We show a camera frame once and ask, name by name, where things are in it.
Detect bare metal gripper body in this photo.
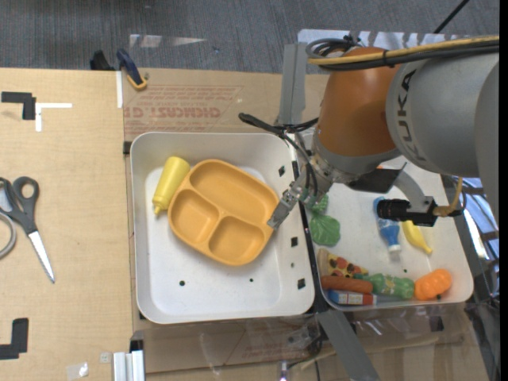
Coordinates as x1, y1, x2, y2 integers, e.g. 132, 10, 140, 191
295, 156, 339, 205

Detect thin black rod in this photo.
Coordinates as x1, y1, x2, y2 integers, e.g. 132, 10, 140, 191
291, 159, 318, 313

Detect green lettuce toy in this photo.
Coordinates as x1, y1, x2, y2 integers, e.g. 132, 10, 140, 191
307, 194, 342, 248

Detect orange divided plate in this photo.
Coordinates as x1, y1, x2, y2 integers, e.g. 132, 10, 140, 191
167, 159, 280, 267

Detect white plastic tray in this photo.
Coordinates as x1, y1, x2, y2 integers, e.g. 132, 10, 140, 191
129, 131, 317, 325
296, 133, 475, 313

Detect pizza slice toy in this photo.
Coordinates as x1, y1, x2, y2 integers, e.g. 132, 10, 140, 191
316, 248, 370, 279

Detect blue and white bottle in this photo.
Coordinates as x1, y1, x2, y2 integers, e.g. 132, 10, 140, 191
372, 196, 403, 253

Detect brown sausage toy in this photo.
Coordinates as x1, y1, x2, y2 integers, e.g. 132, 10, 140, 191
320, 275, 375, 294

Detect blue and red carton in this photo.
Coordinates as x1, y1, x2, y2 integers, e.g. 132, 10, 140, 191
327, 289, 378, 306

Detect yellow banana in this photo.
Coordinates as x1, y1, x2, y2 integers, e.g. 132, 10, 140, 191
401, 219, 433, 256

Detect yellow squeeze bottle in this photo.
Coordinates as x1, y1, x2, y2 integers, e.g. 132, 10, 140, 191
152, 156, 191, 216

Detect green bottle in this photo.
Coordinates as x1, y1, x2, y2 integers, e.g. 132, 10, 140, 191
354, 272, 416, 301

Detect brown cardboard board red print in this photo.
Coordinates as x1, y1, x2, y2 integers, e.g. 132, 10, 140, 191
121, 67, 493, 375

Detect orange pumpkin toy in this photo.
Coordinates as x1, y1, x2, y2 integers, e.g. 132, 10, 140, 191
414, 268, 454, 302

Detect black cylinder on white bracket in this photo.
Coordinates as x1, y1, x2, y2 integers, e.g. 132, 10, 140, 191
375, 168, 440, 228

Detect grey handled scissors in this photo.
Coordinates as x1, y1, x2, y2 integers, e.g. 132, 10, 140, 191
0, 175, 56, 285

